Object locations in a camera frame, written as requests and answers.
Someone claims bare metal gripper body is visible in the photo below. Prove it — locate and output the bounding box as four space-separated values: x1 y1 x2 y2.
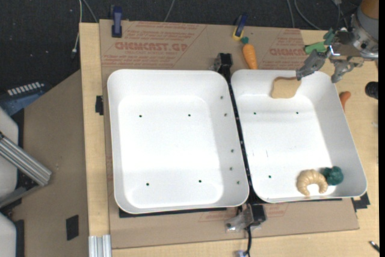
329 27 380 66

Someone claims orange sausage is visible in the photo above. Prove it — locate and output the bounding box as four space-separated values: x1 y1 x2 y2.
339 90 352 113

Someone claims tan bread slice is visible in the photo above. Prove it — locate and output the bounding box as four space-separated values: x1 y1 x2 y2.
270 76 302 99

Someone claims orange carrot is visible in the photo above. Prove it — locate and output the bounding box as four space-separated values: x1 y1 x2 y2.
240 36 259 70

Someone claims white plastic tray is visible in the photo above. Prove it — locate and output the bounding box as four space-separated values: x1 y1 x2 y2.
106 69 250 215
230 69 368 204

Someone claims thin black rod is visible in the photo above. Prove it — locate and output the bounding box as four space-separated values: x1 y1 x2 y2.
224 71 257 205

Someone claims green broccoli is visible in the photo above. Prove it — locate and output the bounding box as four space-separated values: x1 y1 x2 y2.
322 166 345 187

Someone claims beige croissant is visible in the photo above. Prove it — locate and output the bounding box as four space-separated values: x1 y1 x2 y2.
296 169 329 196

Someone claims brown cardboard board, red print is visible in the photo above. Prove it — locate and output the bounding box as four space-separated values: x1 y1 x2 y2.
99 19 360 249

